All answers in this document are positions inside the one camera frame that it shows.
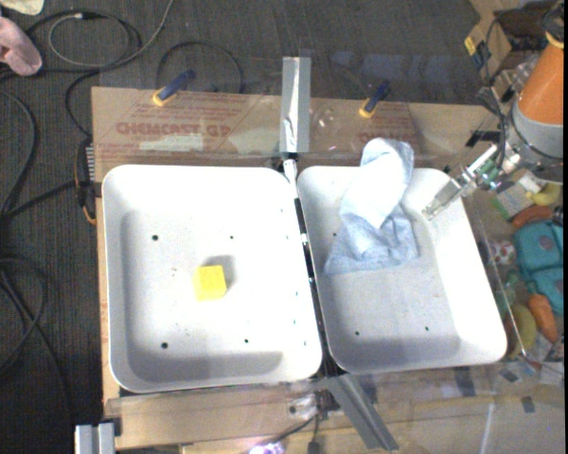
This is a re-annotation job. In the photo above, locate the white plastic tray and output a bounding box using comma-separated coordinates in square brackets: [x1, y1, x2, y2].
[100, 163, 325, 394]
[295, 165, 509, 375]

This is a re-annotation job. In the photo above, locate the brown cardboard board red print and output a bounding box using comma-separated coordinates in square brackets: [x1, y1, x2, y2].
[90, 86, 506, 448]

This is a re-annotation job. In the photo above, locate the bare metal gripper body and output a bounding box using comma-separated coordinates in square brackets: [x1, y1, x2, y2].
[449, 142, 521, 196]

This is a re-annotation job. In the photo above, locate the yellow-green toy fruit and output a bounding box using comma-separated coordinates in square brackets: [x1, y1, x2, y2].
[509, 302, 539, 350]

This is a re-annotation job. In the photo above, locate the pink cloth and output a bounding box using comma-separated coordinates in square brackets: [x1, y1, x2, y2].
[0, 0, 44, 77]

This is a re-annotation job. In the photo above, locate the teal toy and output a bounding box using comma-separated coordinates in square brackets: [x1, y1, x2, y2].
[512, 219, 565, 314]

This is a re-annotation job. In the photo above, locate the black block with thin wires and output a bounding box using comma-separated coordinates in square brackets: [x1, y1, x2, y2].
[311, 388, 340, 413]

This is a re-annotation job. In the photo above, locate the brown cardboard box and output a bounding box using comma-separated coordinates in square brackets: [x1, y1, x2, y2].
[461, 0, 564, 78]

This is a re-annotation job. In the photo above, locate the light blue cloth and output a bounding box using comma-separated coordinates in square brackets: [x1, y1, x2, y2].
[322, 136, 421, 276]

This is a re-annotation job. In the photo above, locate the yellow banana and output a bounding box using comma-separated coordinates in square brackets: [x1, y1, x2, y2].
[531, 182, 563, 208]

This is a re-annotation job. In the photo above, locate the yellow cube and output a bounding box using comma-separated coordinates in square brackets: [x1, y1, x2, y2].
[191, 264, 229, 303]

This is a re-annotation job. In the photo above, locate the orange carrot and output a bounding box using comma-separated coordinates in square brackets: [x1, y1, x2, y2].
[526, 292, 560, 345]
[509, 203, 554, 229]

